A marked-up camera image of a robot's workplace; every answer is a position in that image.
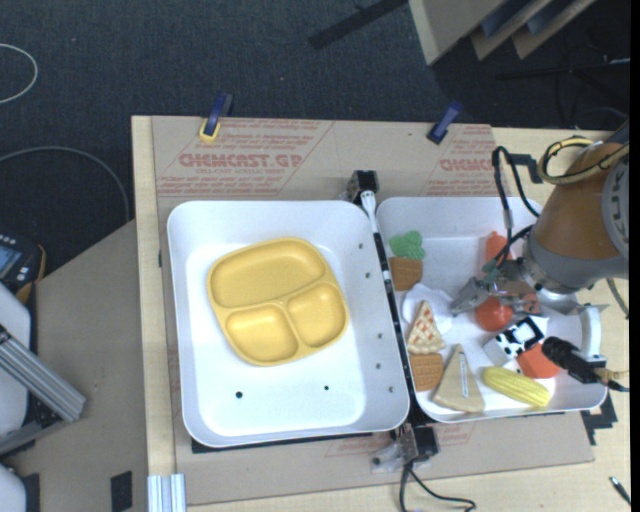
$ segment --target blue clamp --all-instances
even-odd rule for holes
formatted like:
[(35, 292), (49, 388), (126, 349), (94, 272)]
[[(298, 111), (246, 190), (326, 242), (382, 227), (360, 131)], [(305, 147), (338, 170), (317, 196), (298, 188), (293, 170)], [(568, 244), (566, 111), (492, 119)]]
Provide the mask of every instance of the blue clamp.
[(233, 96), (226, 92), (218, 93), (216, 100), (211, 107), (211, 114), (209, 119), (205, 119), (200, 127), (200, 140), (206, 143), (212, 143), (218, 136), (220, 131), (220, 118), (226, 116), (231, 112), (233, 106)]
[(435, 142), (436, 144), (440, 144), (442, 139), (444, 139), (444, 136), (447, 134), (447, 127), (455, 121), (460, 112), (462, 112), (462, 103), (456, 100), (449, 103), (447, 111), (440, 122), (433, 125), (433, 128), (431, 128), (429, 133), (427, 133), (427, 139)]

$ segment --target wire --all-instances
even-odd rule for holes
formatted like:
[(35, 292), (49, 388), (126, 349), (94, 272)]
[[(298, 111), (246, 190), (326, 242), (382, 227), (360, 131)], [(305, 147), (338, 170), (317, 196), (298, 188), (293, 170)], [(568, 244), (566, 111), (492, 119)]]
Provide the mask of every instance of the wire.
[(596, 108), (591, 108), (589, 110), (585, 110), (583, 112), (579, 112), (577, 113), (575, 116), (573, 116), (571, 118), (571, 120), (569, 121), (569, 125), (571, 127), (576, 127), (579, 128), (577, 126), (577, 121), (578, 119), (582, 119), (583, 117), (588, 117), (590, 115), (593, 114), (608, 114), (612, 117), (617, 118), (619, 121), (627, 121), (629, 119), (629, 116), (627, 114), (625, 114), (624, 112), (622, 112), (621, 110), (618, 110), (616, 108), (613, 107), (596, 107)]
[(599, 162), (590, 167), (582, 169), (581, 171), (573, 174), (566, 174), (564, 176), (549, 175), (549, 161), (561, 150), (573, 146), (586, 147), (590, 146), (591, 144), (593, 144), (593, 141), (579, 136), (569, 137), (568, 139), (554, 142), (547, 148), (543, 157), (538, 162), (538, 174), (543, 180), (554, 185), (576, 183), (578, 181), (587, 179), (594, 174), (608, 170), (611, 165), (614, 164), (614, 162), (629, 154), (629, 143), (627, 142), (613, 151), (613, 153), (610, 153), (602, 158)]
[(17, 100), (18, 98), (24, 96), (25, 94), (27, 94), (27, 92), (29, 92), (29, 90), (33, 87), (33, 85), (36, 83), (36, 80), (38, 79), (38, 63), (36, 62), (36, 59), (31, 56), (31, 54), (21, 48), (18, 48), (17, 46), (0, 43), (0, 48), (7, 48), (8, 50), (13, 50), (21, 53), (22, 55), (25, 55), (33, 65), (33, 78), (31, 79), (31, 82), (29, 82), (29, 85), (22, 89), (18, 94), (14, 94), (13, 96), (9, 96), (8, 98), (0, 99), (0, 105), (3, 105), (5, 103), (9, 103), (10, 101)]
[[(558, 71), (562, 71), (563, 68), (565, 69), (564, 69), (564, 72), (555, 73), (555, 78), (554, 78), (554, 97), (555, 97), (555, 104), (556, 104), (556, 109), (558, 111), (558, 117), (560, 119), (561, 127), (573, 129), (576, 127), (575, 122), (577, 119), (583, 117), (584, 115), (592, 114), (594, 112), (603, 112), (603, 113), (615, 115), (617, 117), (624, 116), (625, 118), (628, 118), (627, 114), (615, 108), (610, 108), (610, 107), (597, 107), (597, 108), (588, 109), (582, 112), (578, 111), (578, 104), (579, 104), (580, 98), (584, 97), (584, 93), (588, 92), (589, 90), (594, 90), (600, 94), (604, 94), (605, 96), (609, 96), (609, 97), (614, 96), (616, 99), (624, 100), (623, 98), (620, 98), (618, 94), (614, 93), (610, 89), (605, 90), (603, 84), (599, 83), (594, 79), (590, 79), (588, 75), (585, 75), (584, 72), (581, 71), (581, 68), (588, 68), (589, 65), (587, 66), (572, 65), (572, 60), (575, 60), (574, 55), (577, 52), (580, 52), (581, 54), (583, 54), (583, 55), (580, 55), (580, 57), (586, 57), (587, 53), (585, 53), (585, 51), (595, 53), (599, 57), (596, 64), (594, 64), (594, 67), (602, 67), (603, 69), (605, 69), (606, 66), (622, 63), (622, 60), (623, 60), (623, 59), (610, 59), (609, 56), (607, 55), (607, 52), (603, 48), (600, 48), (599, 46), (591, 43), (582, 44), (579, 46), (575, 46), (573, 48), (563, 49), (563, 52), (562, 52), (561, 58), (558, 61), (557, 67), (558, 67)], [(584, 58), (579, 58), (577, 60), (582, 62), (584, 61)], [(579, 80), (580, 82), (577, 82), (578, 85), (574, 88), (575, 90), (571, 91), (570, 97), (573, 99), (573, 101), (571, 102), (571, 104), (567, 104), (566, 105), (567, 108), (565, 108), (565, 105), (563, 105), (564, 103), (563, 99), (561, 98), (562, 96), (561, 82), (564, 81), (565, 84), (571, 83), (573, 85), (575, 80)]]
[(618, 304), (618, 306), (620, 306), (620, 309), (625, 314), (626, 319), (629, 320), (629, 306), (627, 306), (624, 299), (622, 298), (622, 295), (620, 295), (618, 287), (616, 286), (616, 282), (613, 280), (613, 278), (609, 277), (607, 278), (607, 284), (609, 285), (609, 290), (611, 290), (611, 294), (616, 300), (616, 303)]
[(518, 240), (519, 238), (522, 238), (523, 236), (525, 236), (529, 230), (531, 229), (531, 226), (526, 227), (524, 229), (522, 229), (520, 232), (518, 232), (515, 236), (512, 235), (512, 226), (511, 226), (511, 209), (509, 208), (509, 203), (507, 201), (507, 196), (504, 190), (504, 186), (502, 185), (502, 179), (500, 177), (500, 154), (503, 154), (505, 159), (507, 160), (507, 162), (509, 163), (509, 166), (511, 167), (511, 170), (513, 171), (513, 176), (514, 179), (516, 181), (516, 186), (518, 188), (518, 193), (520, 194), (520, 198), (522, 199), (522, 202), (524, 203), (524, 205), (527, 207), (527, 209), (531, 212), (531, 214), (534, 217), (538, 217), (540, 214), (536, 211), (535, 208), (533, 208), (533, 206), (531, 205), (531, 203), (529, 203), (529, 200), (527, 199), (525, 193), (524, 193), (524, 189), (522, 188), (522, 182), (520, 180), (520, 175), (518, 174), (518, 170), (516, 168), (516, 165), (513, 161), (513, 158), (511, 156), (511, 153), (509, 153), (509, 151), (507, 151), (507, 149), (505, 149), (503, 146), (498, 146), (493, 150), (493, 153), (491, 155), (491, 162), (493, 165), (493, 169), (494, 169), (494, 179), (496, 182), (496, 188), (498, 189), (498, 194), (500, 196), (500, 201), (502, 203), (502, 208), (505, 211), (505, 215), (507, 216), (506, 218), (509, 219), (508, 221), (508, 225), (507, 225), (507, 243), (505, 244), (505, 246), (502, 248), (502, 250), (496, 255), (496, 257), (494, 258), (496, 263), (496, 269), (500, 269), (505, 261), (507, 261), (507, 259), (509, 258), (509, 250), (511, 249), (511, 245)]
[(105, 164), (102, 160), (99, 160), (98, 158), (96, 158), (95, 156), (85, 152), (85, 151), (81, 151), (79, 149), (74, 149), (74, 148), (68, 148), (65, 146), (38, 146), (35, 148), (29, 148), (29, 149), (22, 149), (20, 151), (15, 151), (13, 153), (9, 153), (8, 155), (4, 155), (0, 157), (0, 164), (3, 162), (6, 162), (7, 160), (11, 160), (13, 158), (17, 158), (19, 156), (24, 156), (24, 155), (28, 155), (31, 153), (37, 153), (37, 152), (41, 152), (41, 151), (61, 151), (64, 153), (71, 153), (74, 155), (79, 155), (82, 156), (84, 158), (88, 158), (89, 160), (91, 160), (92, 162), (95, 162), (96, 164), (98, 164), (115, 182), (116, 186), (118, 187), (119, 191), (120, 191), (120, 195), (122, 196), (122, 202), (124, 205), (124, 213), (125, 213), (125, 223), (129, 222), (129, 220), (131, 220), (131, 212), (129, 210), (129, 197), (127, 196), (127, 192), (124, 188), (124, 186), (122, 185), (122, 182), (120, 181), (120, 179), (118, 178), (118, 176), (116, 176), (116, 173), (113, 172), (113, 170), (107, 165)]
[(418, 485), (420, 485), (420, 487), (422, 487), (425, 491), (427, 491), (431, 496), (433, 496), (434, 498), (437, 498), (439, 500), (443, 500), (443, 501), (454, 501), (456, 503), (466, 503), (467, 505), (469, 505), (467, 508), (465, 508), (465, 512), (470, 512), (471, 510), (475, 510), (476, 509), (476, 504), (467, 498), (452, 498), (450, 496), (442, 496), (440, 494), (436, 494), (435, 492), (433, 492), (431, 489), (429, 489), (425, 483), (420, 480), (420, 478), (418, 477), (418, 475), (415, 474), (415, 472), (413, 471), (413, 463), (409, 462), (408, 464), (405, 464), (405, 466), (402, 468), (402, 477), (400, 478), (400, 494), (399, 494), (399, 499), (400, 499), (400, 508), (402, 510), (402, 512), (407, 512), (407, 508), (404, 504), (404, 495), (405, 495), (405, 490), (407, 487), (407, 481), (409, 480), (409, 475), (411, 475), (413, 477), (413, 479), (418, 482)]
[(607, 382), (607, 387), (609, 389), (613, 389), (614, 391), (620, 391), (621, 393), (630, 393), (631, 389), (621, 384), (618, 384), (615, 380), (610, 380)]

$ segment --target toy pizza slice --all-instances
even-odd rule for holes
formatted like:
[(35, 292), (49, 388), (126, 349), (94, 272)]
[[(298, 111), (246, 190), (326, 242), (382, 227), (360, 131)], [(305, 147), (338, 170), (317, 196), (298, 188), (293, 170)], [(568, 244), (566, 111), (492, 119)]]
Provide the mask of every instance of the toy pizza slice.
[(462, 345), (458, 344), (453, 351), (432, 401), (456, 411), (484, 411), (484, 399)]
[(411, 354), (429, 354), (438, 352), (445, 347), (442, 336), (436, 325), (431, 306), (426, 300), (420, 302), (416, 319), (413, 322), (409, 337), (407, 338), (407, 350)]

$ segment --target white tray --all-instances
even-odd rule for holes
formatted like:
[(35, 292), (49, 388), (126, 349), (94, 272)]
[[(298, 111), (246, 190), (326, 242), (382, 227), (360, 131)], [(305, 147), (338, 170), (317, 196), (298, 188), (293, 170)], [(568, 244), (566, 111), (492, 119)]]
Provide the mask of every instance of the white tray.
[[(517, 233), (535, 222), (535, 217), (519, 198), (509, 199), (513, 211), (514, 229)], [(383, 201), (377, 211), (380, 233), (389, 256), (389, 240), (395, 235), (418, 231), (423, 238), (426, 252), (423, 260), (422, 283), (435, 290), (443, 290), (455, 297), (472, 276), (482, 277), (485, 239), (495, 230), (504, 233), (502, 205), (498, 198), (485, 197), (418, 197), (391, 198)], [(521, 254), (521, 243), (514, 245), (516, 256)], [(405, 293), (396, 293), (401, 310)], [(557, 336), (577, 347), (582, 343), (582, 327), (578, 316), (563, 316), (553, 310), (543, 309), (549, 318), (547, 336)], [(408, 323), (401, 320), (403, 333)], [(600, 405), (606, 396), (606, 388), (600, 384), (581, 384), (562, 370), (556, 377), (539, 382), (552, 391), (551, 402), (543, 409), (532, 410), (521, 402), (512, 400), (488, 388), (479, 377), (482, 368), (493, 363), (482, 345), (496, 333), (489, 333), (477, 326), (473, 312), (462, 313), (453, 319), (452, 328), (444, 335), (447, 347), (441, 352), (445, 363), (457, 343), (462, 343), (466, 356), (478, 381), (486, 403), (482, 413), (463, 413), (435, 404), (431, 396), (435, 392), (416, 393), (422, 410), (436, 421), (452, 423), (533, 413), (552, 413), (568, 410), (591, 409)]]
[[(167, 224), (183, 419), (198, 442), (231, 447), (388, 431), (409, 395), (365, 213), (343, 201), (192, 201)], [(315, 245), (345, 295), (343, 337), (291, 363), (241, 359), (222, 334), (206, 277), (223, 255), (279, 237)]]

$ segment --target toy cheese wedge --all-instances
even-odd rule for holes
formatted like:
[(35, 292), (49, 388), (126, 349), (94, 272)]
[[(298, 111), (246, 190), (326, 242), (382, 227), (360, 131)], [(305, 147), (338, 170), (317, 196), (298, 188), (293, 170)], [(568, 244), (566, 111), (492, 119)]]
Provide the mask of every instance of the toy cheese wedge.
[(484, 410), (484, 399), (461, 344), (458, 344), (453, 351), (432, 400), (443, 407), (457, 411), (482, 412)]

